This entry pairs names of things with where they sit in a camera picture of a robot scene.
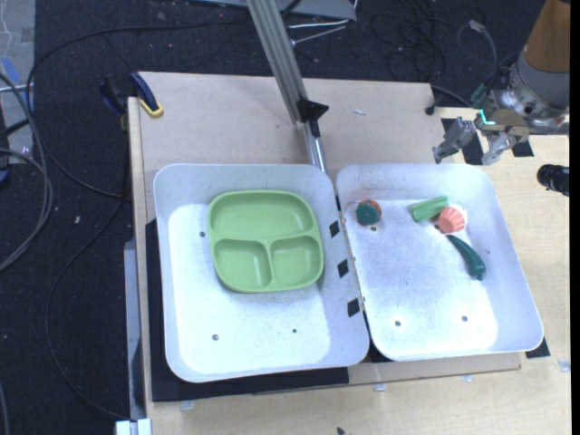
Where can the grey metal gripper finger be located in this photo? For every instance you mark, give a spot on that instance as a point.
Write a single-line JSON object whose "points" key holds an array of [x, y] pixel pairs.
{"points": [[453, 138], [497, 147]]}

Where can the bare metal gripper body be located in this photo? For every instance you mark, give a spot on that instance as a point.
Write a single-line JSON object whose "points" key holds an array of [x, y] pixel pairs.
{"points": [[512, 118]]}

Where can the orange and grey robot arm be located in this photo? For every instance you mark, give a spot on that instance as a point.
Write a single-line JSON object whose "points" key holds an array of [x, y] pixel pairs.
{"points": [[548, 39]]}

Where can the light green toy celery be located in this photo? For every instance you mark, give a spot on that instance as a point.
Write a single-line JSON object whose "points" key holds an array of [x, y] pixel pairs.
{"points": [[428, 209]]}

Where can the orange toy cupcake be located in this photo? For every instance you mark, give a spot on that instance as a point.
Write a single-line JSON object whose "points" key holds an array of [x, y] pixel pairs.
{"points": [[451, 220]]}

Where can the dark green toy pepper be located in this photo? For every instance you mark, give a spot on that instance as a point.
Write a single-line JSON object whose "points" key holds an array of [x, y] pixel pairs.
{"points": [[469, 256]]}

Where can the dark green and orange toy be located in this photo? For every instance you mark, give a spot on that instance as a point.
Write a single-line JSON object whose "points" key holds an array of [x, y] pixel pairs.
{"points": [[367, 213]]}

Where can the black block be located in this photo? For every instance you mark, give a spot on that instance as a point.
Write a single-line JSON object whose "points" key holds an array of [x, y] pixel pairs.
{"points": [[312, 109]]}

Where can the thin black and white rod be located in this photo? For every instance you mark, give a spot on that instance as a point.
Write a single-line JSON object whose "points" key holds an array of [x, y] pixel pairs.
{"points": [[351, 261]]}

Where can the white plastic tray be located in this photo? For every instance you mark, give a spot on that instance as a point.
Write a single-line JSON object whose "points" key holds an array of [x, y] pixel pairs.
{"points": [[421, 297], [254, 333]]}

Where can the green divided plate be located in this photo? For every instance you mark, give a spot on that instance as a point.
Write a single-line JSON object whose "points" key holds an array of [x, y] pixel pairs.
{"points": [[258, 225]]}

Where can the brown cardboard board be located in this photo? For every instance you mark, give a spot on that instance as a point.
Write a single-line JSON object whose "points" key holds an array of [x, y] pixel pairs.
{"points": [[217, 120]]}

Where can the black cylinder on white bracket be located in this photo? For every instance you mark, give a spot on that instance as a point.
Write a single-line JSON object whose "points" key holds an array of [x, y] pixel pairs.
{"points": [[555, 178]]}

